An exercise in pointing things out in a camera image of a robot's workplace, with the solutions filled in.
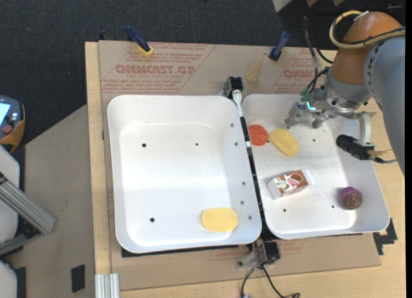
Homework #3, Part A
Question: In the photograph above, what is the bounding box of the orange-red round slice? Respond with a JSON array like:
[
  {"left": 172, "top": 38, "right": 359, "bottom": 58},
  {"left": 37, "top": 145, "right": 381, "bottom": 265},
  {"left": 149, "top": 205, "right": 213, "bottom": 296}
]
[{"left": 248, "top": 124, "right": 270, "bottom": 147}]

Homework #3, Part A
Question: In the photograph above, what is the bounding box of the thin black and white rod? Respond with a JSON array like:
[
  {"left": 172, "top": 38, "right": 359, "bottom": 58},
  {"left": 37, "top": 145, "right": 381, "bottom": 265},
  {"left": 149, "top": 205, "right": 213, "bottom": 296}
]
[{"left": 232, "top": 89, "right": 268, "bottom": 240}]

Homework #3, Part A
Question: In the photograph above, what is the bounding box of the black cylinder on white bracket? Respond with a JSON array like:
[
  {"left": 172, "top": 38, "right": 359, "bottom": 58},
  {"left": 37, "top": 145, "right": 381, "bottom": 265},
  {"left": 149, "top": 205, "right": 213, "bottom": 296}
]
[{"left": 335, "top": 111, "right": 376, "bottom": 161}]

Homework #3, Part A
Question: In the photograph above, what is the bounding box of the brown cardboard board red print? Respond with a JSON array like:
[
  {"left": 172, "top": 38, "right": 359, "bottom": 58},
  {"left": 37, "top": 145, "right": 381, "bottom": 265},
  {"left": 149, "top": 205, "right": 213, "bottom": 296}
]
[{"left": 97, "top": 39, "right": 382, "bottom": 292}]

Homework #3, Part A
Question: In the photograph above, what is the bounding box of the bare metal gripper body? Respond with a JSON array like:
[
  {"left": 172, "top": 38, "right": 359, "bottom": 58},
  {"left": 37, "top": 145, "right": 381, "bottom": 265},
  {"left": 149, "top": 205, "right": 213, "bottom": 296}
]
[{"left": 304, "top": 92, "right": 363, "bottom": 121}]

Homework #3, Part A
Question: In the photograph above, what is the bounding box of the yellow oval crisp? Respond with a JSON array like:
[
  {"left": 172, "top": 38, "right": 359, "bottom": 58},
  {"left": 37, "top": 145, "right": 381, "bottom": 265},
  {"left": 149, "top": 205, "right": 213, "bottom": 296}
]
[
  {"left": 268, "top": 127, "right": 301, "bottom": 158},
  {"left": 201, "top": 207, "right": 239, "bottom": 234}
]

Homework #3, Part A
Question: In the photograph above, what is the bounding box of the cream ridged cone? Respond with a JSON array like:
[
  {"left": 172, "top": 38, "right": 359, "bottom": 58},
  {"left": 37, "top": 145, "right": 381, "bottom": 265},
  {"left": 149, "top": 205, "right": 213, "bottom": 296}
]
[{"left": 244, "top": 56, "right": 265, "bottom": 83}]

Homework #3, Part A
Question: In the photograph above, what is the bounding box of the purple can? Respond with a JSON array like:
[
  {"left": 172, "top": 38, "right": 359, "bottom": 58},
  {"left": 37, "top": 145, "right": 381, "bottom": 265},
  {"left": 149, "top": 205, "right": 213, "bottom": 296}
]
[{"left": 337, "top": 186, "right": 364, "bottom": 211}]

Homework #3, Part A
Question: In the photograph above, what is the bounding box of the brown and white carton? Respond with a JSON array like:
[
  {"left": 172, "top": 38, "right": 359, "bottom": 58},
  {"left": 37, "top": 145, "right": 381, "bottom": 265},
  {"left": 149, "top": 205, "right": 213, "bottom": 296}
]
[{"left": 266, "top": 169, "right": 316, "bottom": 201}]

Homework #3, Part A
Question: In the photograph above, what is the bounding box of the white plastic tray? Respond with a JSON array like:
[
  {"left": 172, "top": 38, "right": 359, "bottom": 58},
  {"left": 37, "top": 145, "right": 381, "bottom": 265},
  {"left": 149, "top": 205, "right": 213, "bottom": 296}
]
[
  {"left": 241, "top": 93, "right": 391, "bottom": 241},
  {"left": 106, "top": 94, "right": 263, "bottom": 254}
]

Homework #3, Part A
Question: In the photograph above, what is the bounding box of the black block with thin wires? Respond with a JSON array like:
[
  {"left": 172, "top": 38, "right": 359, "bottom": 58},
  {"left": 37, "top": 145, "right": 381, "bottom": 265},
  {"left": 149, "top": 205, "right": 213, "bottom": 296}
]
[
  {"left": 253, "top": 241, "right": 281, "bottom": 266},
  {"left": 224, "top": 76, "right": 245, "bottom": 98}
]

